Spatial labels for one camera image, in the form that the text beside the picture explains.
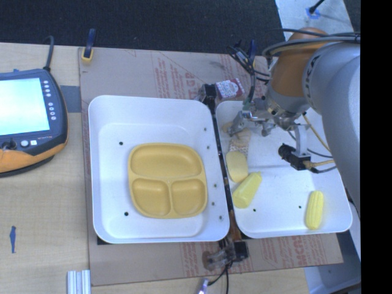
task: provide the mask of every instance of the black floor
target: black floor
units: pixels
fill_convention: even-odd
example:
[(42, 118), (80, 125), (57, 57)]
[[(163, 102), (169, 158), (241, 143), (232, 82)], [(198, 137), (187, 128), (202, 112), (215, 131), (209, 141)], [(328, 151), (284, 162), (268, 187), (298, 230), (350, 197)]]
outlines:
[[(344, 0), (354, 31), (361, 0)], [(0, 42), (226, 53), (240, 39), (284, 41), (275, 0), (0, 0)]]

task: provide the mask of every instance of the yellow plate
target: yellow plate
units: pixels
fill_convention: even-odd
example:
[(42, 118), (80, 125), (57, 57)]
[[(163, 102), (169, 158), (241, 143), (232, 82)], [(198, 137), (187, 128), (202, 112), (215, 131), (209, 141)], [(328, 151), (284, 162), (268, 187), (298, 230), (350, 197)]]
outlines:
[(174, 143), (136, 146), (128, 158), (129, 190), (145, 216), (193, 217), (207, 204), (203, 161), (191, 147)]

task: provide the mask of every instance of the wooden table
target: wooden table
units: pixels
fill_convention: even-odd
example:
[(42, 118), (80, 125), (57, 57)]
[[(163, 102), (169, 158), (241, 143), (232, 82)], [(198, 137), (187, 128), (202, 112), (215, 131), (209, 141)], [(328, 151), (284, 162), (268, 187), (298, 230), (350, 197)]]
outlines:
[[(0, 72), (42, 68), (48, 45), (0, 43)], [(51, 72), (79, 86), (78, 47), (55, 46)], [(70, 270), (88, 270), (81, 114), (69, 113), (69, 142), (52, 161), (0, 178), (0, 293), (65, 294)], [(16, 227), (15, 253), (10, 232)], [(200, 278), (93, 287), (91, 293), (194, 294)], [(309, 293), (302, 268), (231, 274), (229, 293)], [(208, 294), (225, 293), (222, 277)]]

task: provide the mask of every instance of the screen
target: screen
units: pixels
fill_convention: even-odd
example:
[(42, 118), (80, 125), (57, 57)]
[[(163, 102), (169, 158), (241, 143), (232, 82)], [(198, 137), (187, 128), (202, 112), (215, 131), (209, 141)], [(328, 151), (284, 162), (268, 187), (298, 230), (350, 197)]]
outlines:
[(0, 81), (0, 135), (49, 130), (39, 78)]

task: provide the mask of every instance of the cardboard sheet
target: cardboard sheet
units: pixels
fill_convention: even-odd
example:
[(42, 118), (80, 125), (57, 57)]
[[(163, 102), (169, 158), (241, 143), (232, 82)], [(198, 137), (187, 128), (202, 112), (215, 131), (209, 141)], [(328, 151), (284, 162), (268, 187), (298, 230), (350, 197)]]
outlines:
[[(220, 269), (208, 271), (202, 263), (204, 252), (215, 253), (220, 249), (218, 242), (107, 244), (97, 237), (92, 225), (88, 105), (104, 94), (193, 99), (202, 84), (233, 78), (238, 78), (248, 92), (249, 74), (223, 54), (96, 48), (92, 61), (85, 63), (80, 59), (81, 51), (78, 57), (92, 285), (220, 274)], [(264, 58), (256, 58), (256, 69), (267, 72)], [(258, 82), (255, 96), (261, 96), (263, 90), (263, 83)], [(334, 233), (246, 239), (246, 243), (249, 258), (234, 264), (229, 273), (342, 262)]]

